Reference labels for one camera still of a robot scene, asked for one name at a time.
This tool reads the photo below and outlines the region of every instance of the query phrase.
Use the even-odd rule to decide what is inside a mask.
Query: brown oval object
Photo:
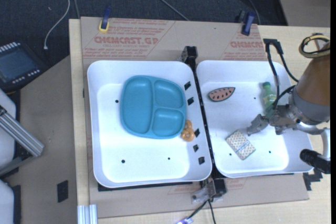
[[[209,93],[209,98],[214,102],[224,101],[228,99],[233,92],[235,91],[235,87],[224,87],[213,90]]]
[[[185,141],[192,141],[195,137],[195,133],[193,131],[193,129],[188,128],[188,129],[184,129],[181,133],[181,138]]]
[[[190,128],[190,129],[193,128],[193,124],[191,123],[190,120],[186,120],[186,121],[185,121],[185,125],[184,125],[184,128],[183,128],[183,129],[188,129],[188,128]]]

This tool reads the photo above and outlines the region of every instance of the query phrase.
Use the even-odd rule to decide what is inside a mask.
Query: white tray
[[[153,76],[177,83],[185,91],[186,118],[199,135],[191,142],[143,138],[129,134],[120,121],[124,83],[132,76]],[[191,86],[184,90],[184,85]],[[178,61],[96,61],[88,69],[93,171],[108,188],[192,182],[212,170],[200,103],[191,69]]]
[[[291,86],[284,67],[274,63],[280,79],[280,92]],[[309,137],[301,131],[287,129],[276,135],[272,126],[246,136],[256,151],[241,160],[225,141],[236,130],[246,128],[258,114],[264,113],[263,82],[274,86],[268,62],[264,61],[203,61],[197,66],[207,124],[217,169],[227,177],[259,176],[308,172],[312,169],[300,159],[304,148],[312,149]],[[213,102],[207,96],[212,90],[235,87],[231,97]],[[286,104],[288,95],[280,99]]]

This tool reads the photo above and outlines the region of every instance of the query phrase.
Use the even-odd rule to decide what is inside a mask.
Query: wooden table
[[[309,59],[304,58],[298,52],[298,46],[302,40],[312,33],[330,34],[330,28],[319,27],[288,27],[288,26],[258,26],[262,38],[278,39],[284,50],[286,63],[292,74],[300,78]],[[72,75],[72,101],[74,109],[74,135],[76,154],[76,179],[78,205],[90,204],[88,187],[88,165],[85,108],[83,100],[83,70],[81,54],[81,28],[80,20],[69,20],[70,31],[70,57]],[[280,62],[275,51],[272,59]],[[313,148],[322,152],[320,137],[311,136]],[[229,208],[214,209],[217,223],[331,223],[331,178],[323,175],[319,183],[312,184],[309,192],[309,200],[297,202],[281,202],[277,204],[250,205]],[[164,214],[150,214],[140,216],[115,217],[99,219],[100,224],[174,224],[190,215],[191,211],[178,211]],[[194,223],[212,223],[211,211],[208,207],[201,210],[193,217]]]

